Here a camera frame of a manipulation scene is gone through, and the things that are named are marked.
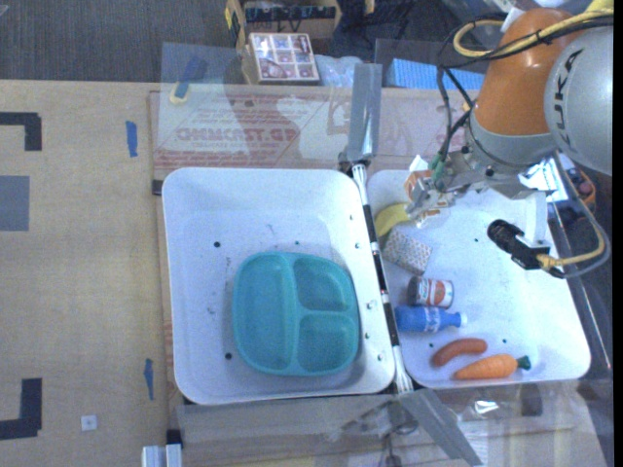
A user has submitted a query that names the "brown cardboard board red print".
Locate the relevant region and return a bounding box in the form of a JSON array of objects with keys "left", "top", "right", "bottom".
[{"left": 147, "top": 85, "right": 610, "bottom": 467}]

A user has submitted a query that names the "teal divided plate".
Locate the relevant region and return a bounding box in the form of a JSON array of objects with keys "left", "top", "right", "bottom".
[{"left": 231, "top": 251, "right": 362, "bottom": 377}]

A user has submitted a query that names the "blue bottle white cap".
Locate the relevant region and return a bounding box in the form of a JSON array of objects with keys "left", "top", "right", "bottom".
[{"left": 393, "top": 305, "right": 469, "bottom": 335}]

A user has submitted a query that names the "black cylinder on white bracket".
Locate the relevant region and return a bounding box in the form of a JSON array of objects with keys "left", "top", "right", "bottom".
[{"left": 486, "top": 190, "right": 552, "bottom": 270}]

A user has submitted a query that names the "yellow banana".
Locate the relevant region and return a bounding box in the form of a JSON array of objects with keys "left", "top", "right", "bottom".
[{"left": 374, "top": 202, "right": 413, "bottom": 238}]

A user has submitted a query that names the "orange and white can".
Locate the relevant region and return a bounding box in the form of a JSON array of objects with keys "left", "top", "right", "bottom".
[{"left": 407, "top": 275, "right": 456, "bottom": 309}]

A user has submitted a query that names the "orange and white carton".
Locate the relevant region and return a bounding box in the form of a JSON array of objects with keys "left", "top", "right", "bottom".
[{"left": 403, "top": 155, "right": 443, "bottom": 229}]

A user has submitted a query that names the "orange sausage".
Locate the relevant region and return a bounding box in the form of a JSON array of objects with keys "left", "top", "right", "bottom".
[{"left": 430, "top": 338, "right": 489, "bottom": 368}]

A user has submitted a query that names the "orange carrot green top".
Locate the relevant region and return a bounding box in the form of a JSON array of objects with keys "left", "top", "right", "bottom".
[{"left": 454, "top": 353, "right": 532, "bottom": 381}]

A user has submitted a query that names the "white orange patterned packet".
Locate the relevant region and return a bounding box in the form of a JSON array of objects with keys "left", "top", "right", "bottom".
[{"left": 383, "top": 228, "right": 434, "bottom": 276}]

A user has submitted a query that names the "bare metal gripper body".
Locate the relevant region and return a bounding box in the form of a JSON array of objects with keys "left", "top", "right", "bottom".
[{"left": 428, "top": 151, "right": 537, "bottom": 199}]

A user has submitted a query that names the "white plastic tray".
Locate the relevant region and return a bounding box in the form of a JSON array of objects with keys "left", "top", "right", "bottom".
[
  {"left": 365, "top": 168, "right": 593, "bottom": 391},
  {"left": 161, "top": 166, "right": 397, "bottom": 406}
]

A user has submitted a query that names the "flat box with picture squares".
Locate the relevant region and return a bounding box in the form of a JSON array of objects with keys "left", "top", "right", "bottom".
[{"left": 246, "top": 31, "right": 321, "bottom": 86}]

